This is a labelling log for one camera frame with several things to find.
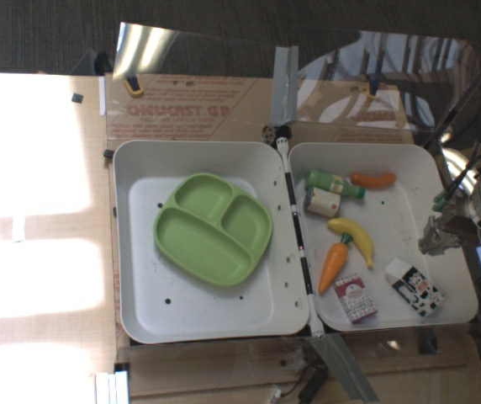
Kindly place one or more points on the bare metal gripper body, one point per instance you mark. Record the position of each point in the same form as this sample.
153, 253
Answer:
461, 227

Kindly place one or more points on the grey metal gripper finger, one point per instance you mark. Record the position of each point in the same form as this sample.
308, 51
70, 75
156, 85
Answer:
445, 247
430, 230

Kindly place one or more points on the white plastic tray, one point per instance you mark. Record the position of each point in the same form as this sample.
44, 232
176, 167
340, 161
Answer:
148, 309
400, 234

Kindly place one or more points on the black and white cow carton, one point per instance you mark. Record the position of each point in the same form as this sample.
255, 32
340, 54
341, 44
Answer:
417, 288

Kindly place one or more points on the yellow banana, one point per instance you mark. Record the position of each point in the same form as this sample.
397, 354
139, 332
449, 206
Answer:
360, 236

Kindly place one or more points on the orange sausage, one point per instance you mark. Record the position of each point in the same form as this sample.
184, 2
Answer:
373, 179

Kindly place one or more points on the pink and white carton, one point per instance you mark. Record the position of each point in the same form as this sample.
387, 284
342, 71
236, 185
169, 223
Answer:
356, 299

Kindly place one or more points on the orange carrot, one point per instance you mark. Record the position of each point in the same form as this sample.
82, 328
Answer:
334, 263

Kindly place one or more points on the small white and yellow can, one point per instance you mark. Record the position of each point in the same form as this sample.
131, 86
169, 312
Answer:
322, 202

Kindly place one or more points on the green plastic bottle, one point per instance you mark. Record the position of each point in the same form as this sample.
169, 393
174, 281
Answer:
329, 182

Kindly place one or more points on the thin black and white rod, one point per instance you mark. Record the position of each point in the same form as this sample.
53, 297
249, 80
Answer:
296, 217

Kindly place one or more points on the green divided plate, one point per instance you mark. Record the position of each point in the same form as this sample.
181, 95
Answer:
207, 242

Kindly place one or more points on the brown cardboard board red print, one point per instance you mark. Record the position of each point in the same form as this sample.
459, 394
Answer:
207, 112

